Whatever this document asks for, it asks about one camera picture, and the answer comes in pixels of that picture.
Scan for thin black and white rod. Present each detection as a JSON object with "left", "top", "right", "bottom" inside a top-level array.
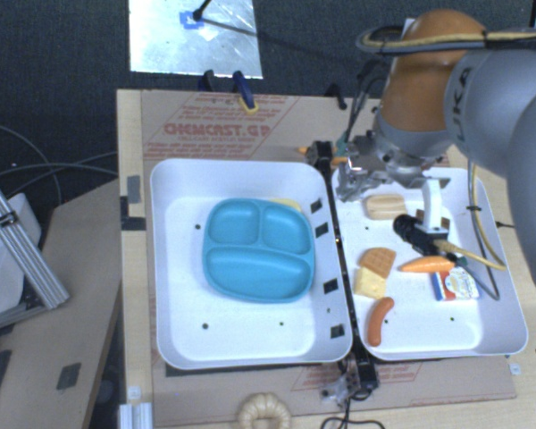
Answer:
[{"left": 319, "top": 158, "right": 371, "bottom": 374}]

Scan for orange toy sausage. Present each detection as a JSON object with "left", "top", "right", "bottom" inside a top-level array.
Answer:
[{"left": 366, "top": 296, "right": 396, "bottom": 349}]

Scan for beige toy doughnut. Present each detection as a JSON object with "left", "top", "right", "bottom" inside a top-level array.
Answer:
[{"left": 236, "top": 391, "right": 293, "bottom": 429}]

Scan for orange toy carrot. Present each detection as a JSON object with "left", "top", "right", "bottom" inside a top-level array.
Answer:
[{"left": 398, "top": 256, "right": 456, "bottom": 274}]

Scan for tan toy bread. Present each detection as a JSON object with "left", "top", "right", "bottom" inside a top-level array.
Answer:
[{"left": 363, "top": 193, "right": 407, "bottom": 221}]

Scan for orange toy waffle biscuit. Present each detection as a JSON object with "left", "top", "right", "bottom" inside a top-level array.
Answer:
[{"left": 357, "top": 247, "right": 398, "bottom": 280}]

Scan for yellow toy cheese wedge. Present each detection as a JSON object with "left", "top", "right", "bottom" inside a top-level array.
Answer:
[{"left": 353, "top": 266, "right": 388, "bottom": 300}]

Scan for blue divided plate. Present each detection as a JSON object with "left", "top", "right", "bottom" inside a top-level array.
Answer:
[{"left": 201, "top": 197, "right": 316, "bottom": 305}]

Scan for brown cardboard board red print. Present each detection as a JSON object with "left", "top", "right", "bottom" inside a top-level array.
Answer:
[{"left": 139, "top": 88, "right": 518, "bottom": 427}]

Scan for black cylinder on white bracket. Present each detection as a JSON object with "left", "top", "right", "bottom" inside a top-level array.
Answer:
[{"left": 392, "top": 179, "right": 453, "bottom": 257}]

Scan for small white printed carton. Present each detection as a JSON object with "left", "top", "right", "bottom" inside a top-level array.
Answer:
[{"left": 431, "top": 266, "right": 481, "bottom": 302}]

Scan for white plastic tray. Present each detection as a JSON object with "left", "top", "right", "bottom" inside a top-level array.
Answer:
[
  {"left": 331, "top": 164, "right": 530, "bottom": 362},
  {"left": 149, "top": 157, "right": 355, "bottom": 371}
]

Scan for black block with thin wires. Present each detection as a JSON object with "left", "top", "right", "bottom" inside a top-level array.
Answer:
[
  {"left": 338, "top": 356, "right": 381, "bottom": 402},
  {"left": 306, "top": 139, "right": 337, "bottom": 168}
]

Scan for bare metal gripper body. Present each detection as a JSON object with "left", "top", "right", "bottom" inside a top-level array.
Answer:
[{"left": 344, "top": 134, "right": 435, "bottom": 186}]

